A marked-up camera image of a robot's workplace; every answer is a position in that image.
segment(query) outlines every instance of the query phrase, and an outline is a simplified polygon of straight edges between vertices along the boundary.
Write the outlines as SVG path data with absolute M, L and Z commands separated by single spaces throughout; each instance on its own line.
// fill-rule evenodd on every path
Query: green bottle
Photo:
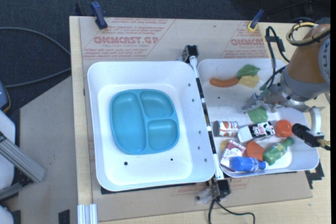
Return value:
M 267 162 L 269 165 L 274 164 L 277 159 L 280 159 L 287 152 L 287 148 L 293 143 L 294 139 L 292 137 L 288 137 L 284 141 L 275 144 L 264 152 L 262 160 Z

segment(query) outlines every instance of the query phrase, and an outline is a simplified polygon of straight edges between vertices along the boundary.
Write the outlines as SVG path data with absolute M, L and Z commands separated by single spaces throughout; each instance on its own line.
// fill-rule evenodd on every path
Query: soda can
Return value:
M 238 134 L 238 122 L 236 121 L 215 121 L 214 135 L 236 137 Z

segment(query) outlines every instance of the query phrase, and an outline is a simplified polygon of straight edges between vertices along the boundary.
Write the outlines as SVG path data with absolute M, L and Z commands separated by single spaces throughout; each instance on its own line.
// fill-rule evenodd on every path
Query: blue bottle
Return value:
M 231 159 L 231 167 L 236 172 L 255 172 L 257 170 L 264 170 L 266 165 L 266 162 L 260 162 L 256 158 L 252 157 L 237 156 Z

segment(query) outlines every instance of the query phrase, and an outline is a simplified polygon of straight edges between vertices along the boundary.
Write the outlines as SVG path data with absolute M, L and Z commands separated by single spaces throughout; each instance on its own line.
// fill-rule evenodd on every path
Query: yellow sponge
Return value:
M 241 85 L 254 88 L 259 82 L 259 76 L 242 76 L 241 79 L 239 80 L 239 83 Z

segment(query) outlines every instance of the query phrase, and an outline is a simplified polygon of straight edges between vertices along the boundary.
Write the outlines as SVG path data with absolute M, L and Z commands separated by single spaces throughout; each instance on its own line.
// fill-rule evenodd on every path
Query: brown sausage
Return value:
M 216 87 L 231 87 L 233 85 L 238 84 L 239 79 L 234 77 L 231 79 L 226 79 L 226 80 L 221 80 L 221 79 L 215 79 L 211 78 L 210 79 L 210 84 Z

